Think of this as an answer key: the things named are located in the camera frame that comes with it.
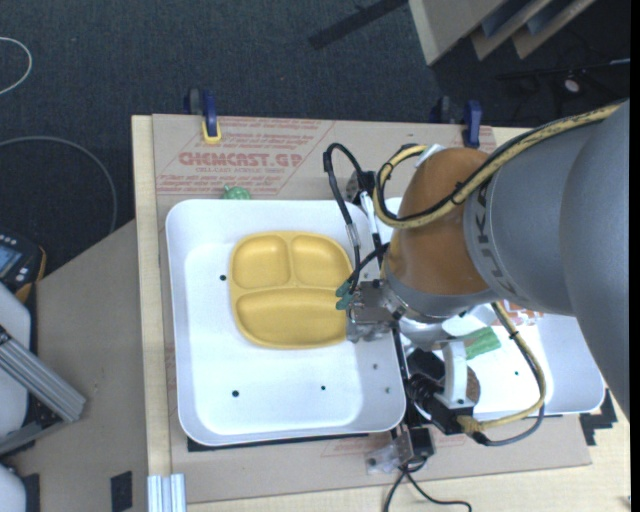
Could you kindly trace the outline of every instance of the wooden table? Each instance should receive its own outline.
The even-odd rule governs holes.
[[[406,129],[402,124],[394,128],[393,124],[386,123],[385,127],[390,130]],[[502,144],[522,131],[496,128],[493,133],[496,142]],[[158,211],[152,117],[134,116],[132,132],[148,472],[149,475],[167,476],[173,471],[167,410],[161,276],[158,265]],[[350,141],[341,142],[349,146]],[[613,428],[599,430],[596,434],[597,446],[590,449],[592,465],[434,481],[425,485],[425,489],[439,499],[469,501],[475,511],[630,510],[630,430],[623,414],[619,409],[617,411],[619,421]],[[190,505],[189,510],[375,511],[381,509],[387,491],[388,486],[370,486],[212,502]],[[407,485],[400,487],[392,505],[392,510],[418,511],[437,508],[433,504],[425,504],[423,498]]]

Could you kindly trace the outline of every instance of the dark carpet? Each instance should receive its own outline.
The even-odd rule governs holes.
[[[0,0],[0,37],[33,55],[0,94],[0,226],[41,244],[52,272],[131,220],[131,116],[181,113],[192,86],[211,88],[221,115],[427,122],[446,96],[457,120],[475,99],[484,123],[524,127],[630,95],[630,66],[608,65],[630,57],[630,0],[595,2],[524,60],[507,42],[480,62],[463,39],[431,67],[408,4],[383,3]],[[0,41],[0,90],[26,63]],[[562,80],[588,65],[567,95]],[[513,73],[525,76],[501,78]],[[95,155],[115,219],[109,180],[83,151],[2,146],[29,136]]]

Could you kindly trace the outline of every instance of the yellow plastic plate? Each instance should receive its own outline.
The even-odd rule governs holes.
[[[324,235],[270,231],[240,240],[229,287],[238,329],[271,348],[303,349],[344,341],[335,290],[351,274],[347,253]]]

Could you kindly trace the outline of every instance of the white plastic tray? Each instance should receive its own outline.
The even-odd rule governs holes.
[[[373,250],[367,218],[348,207],[364,256]],[[326,235],[353,256],[334,201],[192,199],[167,216],[183,429],[198,443],[223,446],[393,428],[404,416],[405,395],[391,336],[278,350],[249,342],[237,329],[220,276],[241,238],[271,230]],[[375,263],[365,273],[377,277]]]

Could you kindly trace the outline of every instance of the black cable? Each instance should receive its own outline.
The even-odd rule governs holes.
[[[365,259],[363,259],[359,264],[358,264],[358,268],[360,271],[362,271],[362,269],[364,267],[366,267],[369,263],[371,263],[371,261],[374,258],[378,258],[379,256],[381,256],[382,254],[384,254],[386,252],[386,250],[389,247],[389,242],[387,242],[386,244],[382,244],[378,247],[376,247],[373,251],[371,251],[369,254],[367,254],[367,256],[365,257]],[[347,281],[349,281],[350,283],[352,283],[354,281],[356,277],[356,271],[354,270],[351,275],[349,276],[349,278],[347,279]]]
[[[331,159],[331,154],[334,150],[340,150],[346,157],[351,161],[353,167],[355,168],[358,174],[361,174],[362,167],[358,164],[358,161],[353,156],[353,154],[345,148],[342,144],[338,142],[334,142],[329,145],[326,151],[322,155],[322,162],[324,164],[324,172],[327,173],[329,177],[329,186],[331,187],[331,192],[333,193],[333,197],[338,203],[338,207],[340,208],[340,212],[342,213],[342,217],[344,218],[344,222],[347,225],[347,231],[349,232],[349,237],[351,239],[351,244],[353,245],[353,256],[354,256],[354,271],[352,273],[352,281],[349,286],[349,293],[354,293],[356,289],[356,285],[360,279],[360,270],[362,265],[360,264],[360,241],[357,239],[357,230],[353,225],[353,220],[351,219],[351,215],[349,214],[349,210],[347,209],[347,205],[340,193],[340,188],[338,187],[338,181],[336,180],[335,173],[333,172],[333,162]]]
[[[533,362],[531,361],[531,358],[529,357],[529,355],[526,352],[522,351],[522,350],[520,352],[524,356],[524,359],[527,362],[527,364],[529,365],[529,368],[531,368],[531,371],[533,372],[533,374],[537,375],[536,369],[535,369],[535,367],[533,365]],[[521,441],[525,437],[529,437],[536,430],[538,430],[538,428],[542,424],[542,420],[543,419],[544,419],[544,403],[542,404],[540,409],[538,409],[538,415],[536,416],[536,421],[534,422],[534,424],[531,425],[531,427],[529,427],[524,432],[521,432],[520,434],[517,434],[517,435],[515,435],[513,437],[508,437],[506,439],[493,440],[493,439],[489,439],[483,432],[474,432],[473,434],[471,434],[471,438],[475,442],[477,442],[479,444],[482,444],[484,446],[506,446],[508,444],[513,444],[515,442]]]
[[[75,142],[71,142],[66,139],[61,139],[60,137],[51,137],[48,135],[30,135],[27,137],[17,137],[15,139],[1,141],[0,148],[4,148],[14,144],[21,144],[23,142],[54,142],[56,144],[63,144],[65,146],[72,147],[73,149],[76,149],[81,153],[83,153],[85,156],[89,157],[98,166],[98,168],[104,175],[105,179],[107,180],[107,183],[109,184],[109,189],[111,190],[111,199],[113,201],[113,212],[111,215],[111,225],[109,227],[109,234],[115,231],[116,221],[118,218],[118,194],[116,192],[116,187],[113,183],[113,179],[111,178],[111,175],[109,174],[109,171],[107,171],[107,168],[104,166],[104,164],[100,160],[98,160],[98,158],[93,153],[83,148],[82,146],[76,144]]]
[[[389,489],[389,492],[387,493],[387,496],[384,500],[384,504],[383,504],[383,508],[382,511],[383,512],[389,512],[389,507],[391,506],[391,499],[393,498],[393,495],[395,494],[396,490],[398,489],[398,486],[402,483],[402,480],[406,477],[409,482],[416,488],[416,490],[427,500],[429,500],[431,503],[435,503],[436,505],[443,505],[443,506],[451,506],[451,505],[462,505],[464,507],[467,507],[468,512],[473,512],[473,509],[471,508],[471,504],[467,503],[466,501],[462,501],[462,500],[454,500],[454,501],[442,501],[442,500],[437,500],[431,496],[429,496],[429,494],[427,494],[424,489],[422,489],[422,487],[420,487],[420,485],[418,484],[418,482],[416,482],[413,477],[411,476],[411,473],[415,473],[416,471],[419,471],[420,469],[422,469],[424,467],[424,465],[427,463],[427,459],[425,457],[420,457],[417,461],[414,461],[412,465],[412,462],[409,461],[406,464],[403,464],[402,466],[400,466],[398,469],[400,470],[400,475],[398,476],[398,478],[396,479],[396,481],[393,483],[391,489]]]
[[[524,139],[525,137],[527,137],[528,135],[531,135],[534,132],[540,131],[543,128],[545,128],[546,125],[534,128],[530,131],[524,132],[520,135],[517,135],[516,137],[510,139],[507,143],[503,144],[502,146],[498,147],[493,153],[491,153],[489,155],[489,157],[485,160],[485,162],[478,168],[476,169],[464,182],[459,183],[458,187],[451,192],[449,195],[443,197],[440,201],[438,201],[437,203],[435,203],[434,205],[430,206],[429,208],[417,212],[417,213],[413,213],[410,215],[405,215],[404,217],[400,217],[398,215],[396,215],[395,213],[391,212],[390,210],[387,209],[386,207],[386,203],[385,203],[385,197],[384,197],[384,189],[385,189],[385,185],[386,183],[380,183],[380,175],[382,174],[381,171],[382,169],[384,169],[385,166],[390,165],[389,162],[386,162],[382,168],[376,173],[376,194],[378,195],[378,203],[380,205],[380,208],[382,209],[382,211],[384,212],[384,214],[396,221],[399,222],[405,222],[405,221],[409,221],[412,219],[416,219],[419,217],[423,217],[425,215],[429,215],[437,210],[439,210],[440,208],[442,208],[444,205],[446,205],[449,201],[451,201],[458,189],[460,189],[461,187],[463,187],[465,184],[469,183],[478,173],[480,173],[483,169],[485,169],[489,163],[493,162],[499,155],[501,155],[502,153],[504,153],[507,149],[509,149],[510,147],[514,146],[516,143],[520,142],[522,139]]]

